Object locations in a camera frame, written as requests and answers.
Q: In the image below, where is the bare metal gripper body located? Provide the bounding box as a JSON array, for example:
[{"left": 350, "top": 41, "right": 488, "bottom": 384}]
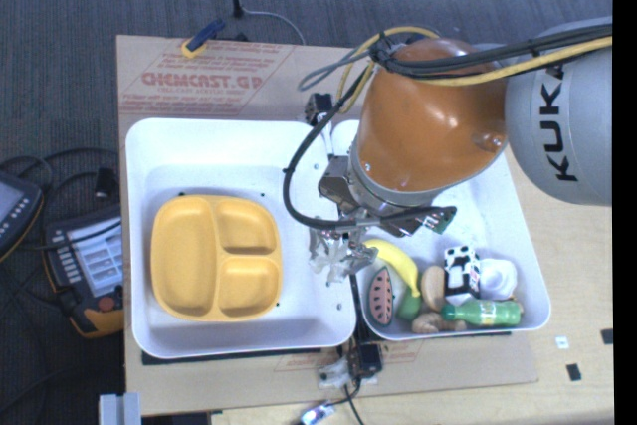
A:
[{"left": 317, "top": 154, "right": 458, "bottom": 238}]

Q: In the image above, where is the brown cardboard board red print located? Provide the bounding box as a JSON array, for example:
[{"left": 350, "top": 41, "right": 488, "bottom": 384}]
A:
[{"left": 114, "top": 34, "right": 539, "bottom": 417}]

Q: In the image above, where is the yellow divided plate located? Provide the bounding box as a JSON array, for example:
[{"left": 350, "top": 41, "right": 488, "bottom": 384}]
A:
[{"left": 149, "top": 193, "right": 284, "bottom": 322}]

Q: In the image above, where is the tan toy pastry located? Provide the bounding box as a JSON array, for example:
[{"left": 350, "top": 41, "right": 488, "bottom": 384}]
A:
[{"left": 410, "top": 311, "right": 468, "bottom": 334}]

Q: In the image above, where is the white plastic cup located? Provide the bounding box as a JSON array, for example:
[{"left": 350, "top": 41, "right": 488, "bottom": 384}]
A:
[{"left": 477, "top": 257, "right": 519, "bottom": 303}]

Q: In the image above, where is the green toy fruit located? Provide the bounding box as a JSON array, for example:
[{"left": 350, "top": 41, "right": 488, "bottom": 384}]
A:
[{"left": 396, "top": 286, "right": 423, "bottom": 320}]

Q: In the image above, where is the tan bread bun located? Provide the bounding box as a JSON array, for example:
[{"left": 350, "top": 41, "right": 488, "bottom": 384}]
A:
[{"left": 420, "top": 265, "right": 447, "bottom": 313}]

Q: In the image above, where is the green bottle yellow label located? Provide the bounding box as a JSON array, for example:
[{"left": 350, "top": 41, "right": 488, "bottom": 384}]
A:
[{"left": 440, "top": 298, "right": 525, "bottom": 327}]

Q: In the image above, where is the red watermelon slice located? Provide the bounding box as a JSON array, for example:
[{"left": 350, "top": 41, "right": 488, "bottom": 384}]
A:
[{"left": 366, "top": 266, "right": 395, "bottom": 328}]

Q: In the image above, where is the yellow banana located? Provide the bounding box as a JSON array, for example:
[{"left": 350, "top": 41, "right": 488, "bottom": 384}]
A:
[{"left": 362, "top": 238, "right": 422, "bottom": 299}]

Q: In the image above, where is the black block with thin wires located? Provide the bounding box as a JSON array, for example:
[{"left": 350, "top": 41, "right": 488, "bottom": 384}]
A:
[{"left": 347, "top": 341, "right": 384, "bottom": 377}]

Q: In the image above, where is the black and white carton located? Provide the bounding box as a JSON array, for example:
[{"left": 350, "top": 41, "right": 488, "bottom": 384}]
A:
[{"left": 442, "top": 245, "right": 483, "bottom": 308}]

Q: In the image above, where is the white plastic tray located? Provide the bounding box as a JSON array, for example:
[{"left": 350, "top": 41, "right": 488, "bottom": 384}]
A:
[
  {"left": 327, "top": 118, "right": 552, "bottom": 342},
  {"left": 123, "top": 116, "right": 358, "bottom": 360}
]

